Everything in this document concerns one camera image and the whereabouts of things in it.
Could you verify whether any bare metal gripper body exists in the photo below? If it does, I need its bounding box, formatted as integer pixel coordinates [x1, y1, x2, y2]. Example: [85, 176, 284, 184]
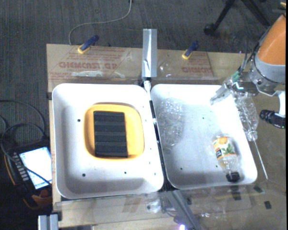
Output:
[231, 76, 279, 97]

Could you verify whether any orange label juice bottle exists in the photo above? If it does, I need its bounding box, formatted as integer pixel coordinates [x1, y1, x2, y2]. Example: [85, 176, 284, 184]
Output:
[211, 133, 242, 183]

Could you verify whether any crumpled clear plastic bottle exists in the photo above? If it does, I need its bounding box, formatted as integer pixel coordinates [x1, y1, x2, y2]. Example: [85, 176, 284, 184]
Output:
[155, 98, 185, 151]

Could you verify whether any white plastic tray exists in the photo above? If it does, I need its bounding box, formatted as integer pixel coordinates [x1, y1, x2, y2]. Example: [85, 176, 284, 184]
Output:
[150, 83, 258, 191]
[51, 82, 165, 200]

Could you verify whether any yellow plate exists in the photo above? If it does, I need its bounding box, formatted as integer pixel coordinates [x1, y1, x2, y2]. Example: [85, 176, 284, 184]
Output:
[83, 102, 145, 161]

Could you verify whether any black ribbed block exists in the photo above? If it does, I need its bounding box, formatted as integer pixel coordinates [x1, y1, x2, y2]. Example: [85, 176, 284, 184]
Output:
[93, 110, 129, 159]

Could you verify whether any brown cardboard board, red print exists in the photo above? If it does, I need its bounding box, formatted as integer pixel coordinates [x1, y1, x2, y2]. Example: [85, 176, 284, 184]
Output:
[46, 43, 287, 228]

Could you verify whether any black cylinder on white bracket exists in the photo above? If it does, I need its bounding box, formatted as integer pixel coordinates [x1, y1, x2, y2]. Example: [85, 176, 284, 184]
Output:
[259, 90, 287, 129]

